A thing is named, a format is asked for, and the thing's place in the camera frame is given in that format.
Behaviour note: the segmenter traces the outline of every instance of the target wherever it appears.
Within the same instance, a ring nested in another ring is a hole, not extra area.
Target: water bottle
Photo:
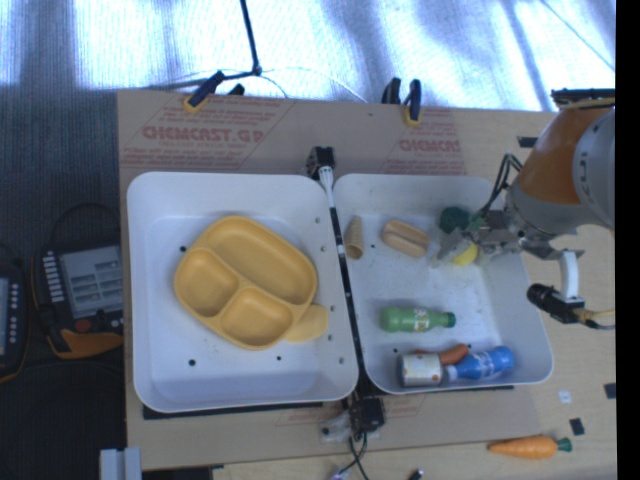
[[[387,332],[426,332],[437,326],[453,327],[453,313],[439,313],[429,308],[387,306],[380,315],[380,327]]]
[[[462,361],[446,367],[449,380],[484,379],[513,368],[513,352],[503,345],[486,352],[469,353]]]

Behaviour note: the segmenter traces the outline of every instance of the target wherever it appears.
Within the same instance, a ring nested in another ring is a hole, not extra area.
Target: yellow plate
[[[298,342],[319,335],[322,325],[326,329],[314,309],[307,319],[316,325],[301,322],[294,332],[317,285],[306,255],[262,224],[238,215],[209,226],[174,276],[176,296],[195,318],[252,350],[268,348],[290,331]]]

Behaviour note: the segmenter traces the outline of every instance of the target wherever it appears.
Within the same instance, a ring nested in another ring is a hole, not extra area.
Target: beige tabletop
[[[505,152],[527,155],[517,136],[538,136],[550,113],[423,109],[408,127],[391,105],[214,97],[198,116],[181,96],[157,91],[118,95],[123,264],[129,278],[126,191],[152,171],[300,173],[313,146],[332,146],[336,176],[350,172],[453,174],[493,182]],[[556,247],[584,249],[580,294],[594,310],[614,306],[614,236],[585,226]],[[558,286],[556,263],[523,256],[531,282]],[[143,469],[223,464],[219,479],[328,479],[351,461],[345,443],[323,443],[320,425],[340,413],[321,408],[149,420],[133,385],[130,283],[126,326],[128,446]],[[491,392],[385,398],[387,423],[369,440],[369,478],[615,478],[617,476],[615,331],[562,325],[543,315],[554,356],[544,382]],[[487,452],[489,442],[544,433],[569,437],[571,453],[523,460]],[[350,478],[361,478],[353,468]]]

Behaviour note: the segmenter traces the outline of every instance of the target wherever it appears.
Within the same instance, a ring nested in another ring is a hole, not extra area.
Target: device screen
[[[122,311],[122,267],[116,245],[60,256],[74,318]]]
[[[7,310],[9,308],[9,279],[0,278],[0,356],[5,354],[7,340]]]

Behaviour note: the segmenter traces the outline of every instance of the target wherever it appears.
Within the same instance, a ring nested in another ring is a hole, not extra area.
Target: green bottle
[[[380,326],[387,332],[426,332],[439,325],[453,327],[456,316],[429,308],[398,306],[387,306],[380,315]]]

